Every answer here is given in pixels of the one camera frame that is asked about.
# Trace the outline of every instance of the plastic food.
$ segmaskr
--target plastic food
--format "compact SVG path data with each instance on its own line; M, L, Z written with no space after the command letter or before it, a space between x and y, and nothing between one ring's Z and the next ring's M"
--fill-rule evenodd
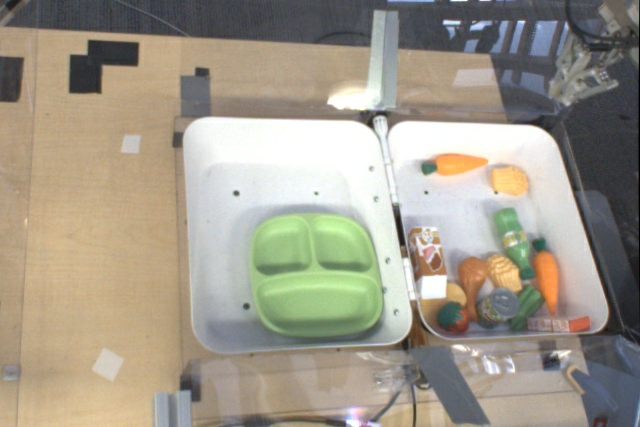
M469 320L477 321L476 297L487 279L487 264L475 256L465 258L458 267L460 284L467 294L467 312Z
M531 331L576 333L586 331L590 327L591 319L588 316L569 319L550 319L548 317L527 319L527 328Z
M527 319L533 316L544 304L544 297L531 285L527 285L518 294L518 301L520 301L518 313L509 320L509 327L513 331L521 331L527 326Z
M464 306L448 302L438 312L438 325L445 331L463 333L469 329L469 317Z
M556 314L558 306L558 262L556 257L546 250L545 239L533 241L533 247L538 254L533 257L533 270L538 280L538 289L547 303L551 315Z
M518 313L518 297L508 288L496 288L490 295L478 302L478 323L482 327L494 328Z
M489 279L496 287L508 288L512 292L522 290L520 269L506 256L496 253L487 258Z
M520 196L529 190L529 178L519 167L498 167L491 170L491 185L497 192Z
M520 269L520 278L533 278L535 272L529 264L531 244L520 225L517 212L513 208L503 208L494 214L493 219L502 238L502 247L506 255Z
M409 254L414 262L413 275L420 297L440 299L446 297L447 268L438 229L418 226L407 236Z
M353 219L292 214L260 224L251 242L251 287L262 323L285 336L362 332L383 308L378 260Z
M466 306L467 295L462 287L457 283L447 282L447 297L442 299L421 299L420 311L427 324L435 326L437 323L438 312L446 303L453 301L461 306Z
M444 176L459 175L486 166L488 163L489 161L482 157L447 153L436 158L435 163L425 162L422 164L422 172L425 175L434 172Z

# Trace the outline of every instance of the toy bottle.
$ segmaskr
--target toy bottle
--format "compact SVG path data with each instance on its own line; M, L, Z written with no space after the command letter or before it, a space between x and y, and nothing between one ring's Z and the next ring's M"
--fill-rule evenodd
M515 209L503 208L502 210L498 210L494 214L493 220L502 238L502 247L504 248L505 254L520 269L520 278L533 278L535 272L531 264L529 264L531 244L520 225Z

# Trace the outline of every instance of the orange toy carrot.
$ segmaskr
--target orange toy carrot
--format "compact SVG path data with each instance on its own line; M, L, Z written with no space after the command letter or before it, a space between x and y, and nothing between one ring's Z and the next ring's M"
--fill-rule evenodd
M551 315L556 314L558 305L558 262L555 256L546 250L546 241L542 238L533 241L538 254L532 261L533 270L538 280L538 288Z
M435 163L425 162L422 164L422 172L425 175L430 175L433 172L437 172L438 174L445 176L459 175L461 173L466 173L467 171L486 166L488 163L489 161L482 157L447 153L436 158Z

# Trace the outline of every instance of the metal support bar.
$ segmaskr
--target metal support bar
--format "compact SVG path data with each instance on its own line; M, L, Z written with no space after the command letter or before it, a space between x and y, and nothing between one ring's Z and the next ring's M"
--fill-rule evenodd
M156 393L153 398L153 427L192 427L191 392L175 395Z
M397 11L374 11L367 98L371 110L394 108L398 102Z

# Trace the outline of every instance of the green divided plate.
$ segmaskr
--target green divided plate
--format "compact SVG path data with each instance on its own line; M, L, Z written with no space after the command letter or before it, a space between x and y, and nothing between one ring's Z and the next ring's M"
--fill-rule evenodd
M260 320L281 335L353 335L372 327L382 313L373 244L348 217L272 217L253 234L250 264Z

